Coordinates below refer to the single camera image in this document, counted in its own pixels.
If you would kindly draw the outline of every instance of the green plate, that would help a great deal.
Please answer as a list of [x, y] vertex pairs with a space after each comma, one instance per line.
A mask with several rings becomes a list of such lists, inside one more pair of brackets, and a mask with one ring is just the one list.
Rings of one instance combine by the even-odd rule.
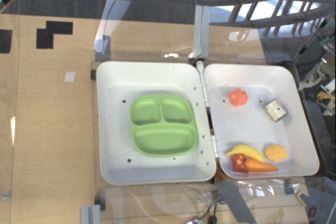
[[176, 95], [136, 98], [130, 109], [131, 135], [144, 155], [169, 157], [189, 153], [197, 145], [197, 128], [189, 103]]

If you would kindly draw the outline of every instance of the toy tomato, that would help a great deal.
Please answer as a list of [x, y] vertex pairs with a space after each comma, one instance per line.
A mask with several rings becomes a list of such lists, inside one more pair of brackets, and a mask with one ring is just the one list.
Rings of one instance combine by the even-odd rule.
[[246, 161], [245, 154], [236, 154], [231, 158], [232, 161], [232, 170], [240, 173], [248, 173], [248, 169], [246, 168], [244, 161]]
[[247, 102], [247, 93], [240, 88], [237, 88], [236, 90], [229, 92], [229, 98], [232, 105], [243, 105]]

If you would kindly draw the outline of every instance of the toy carrot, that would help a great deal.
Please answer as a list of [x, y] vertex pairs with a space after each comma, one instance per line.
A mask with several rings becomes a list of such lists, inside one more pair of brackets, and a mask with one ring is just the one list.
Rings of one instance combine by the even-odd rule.
[[266, 163], [262, 163], [260, 161], [257, 161], [255, 159], [247, 159], [244, 162], [246, 168], [250, 171], [250, 172], [276, 172], [279, 171], [278, 168], [266, 164]]

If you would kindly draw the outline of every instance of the toy food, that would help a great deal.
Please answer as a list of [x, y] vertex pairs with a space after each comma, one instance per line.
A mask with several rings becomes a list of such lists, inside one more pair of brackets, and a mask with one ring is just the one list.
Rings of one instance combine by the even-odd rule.
[[272, 162], [287, 159], [287, 152], [283, 146], [270, 145], [265, 149], [265, 156]]
[[226, 153], [226, 156], [230, 156], [232, 154], [245, 154], [246, 156], [256, 159], [260, 162], [264, 162], [264, 158], [259, 151], [257, 151], [254, 147], [245, 144], [236, 145], [231, 151]]
[[246, 168], [244, 161], [246, 161], [245, 155], [244, 154], [236, 154], [232, 156], [231, 158], [232, 161], [232, 170], [235, 172], [240, 172], [240, 173], [248, 173], [248, 169]]
[[276, 172], [279, 171], [278, 168], [262, 163], [260, 161], [257, 161], [255, 159], [247, 159], [244, 162], [246, 168], [249, 170], [249, 172]]
[[287, 111], [280, 105], [277, 99], [270, 101], [265, 106], [265, 110], [274, 121], [282, 119], [287, 114]]
[[240, 88], [237, 88], [236, 90], [229, 92], [229, 98], [232, 105], [243, 105], [247, 102], [247, 93], [242, 91]]

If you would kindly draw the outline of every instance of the white tray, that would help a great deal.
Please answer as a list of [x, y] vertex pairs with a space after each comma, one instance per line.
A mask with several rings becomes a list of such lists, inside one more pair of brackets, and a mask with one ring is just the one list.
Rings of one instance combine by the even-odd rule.
[[[213, 64], [205, 68], [204, 77], [220, 165], [228, 176], [237, 179], [309, 176], [318, 171], [316, 149], [294, 79], [287, 69]], [[245, 105], [231, 105], [228, 93], [236, 88], [247, 92]], [[274, 122], [264, 110], [273, 99], [277, 99], [288, 112], [278, 122]], [[279, 168], [278, 172], [234, 172], [230, 157], [225, 153], [237, 144], [253, 146], [262, 154], [267, 145], [279, 144], [286, 148], [288, 158], [278, 162], [265, 158], [265, 163]]]
[[[213, 177], [216, 162], [197, 70], [182, 63], [105, 62], [97, 70], [100, 168], [113, 185], [194, 182]], [[148, 157], [133, 146], [129, 109], [145, 94], [186, 99], [194, 112], [198, 143], [185, 155]]]

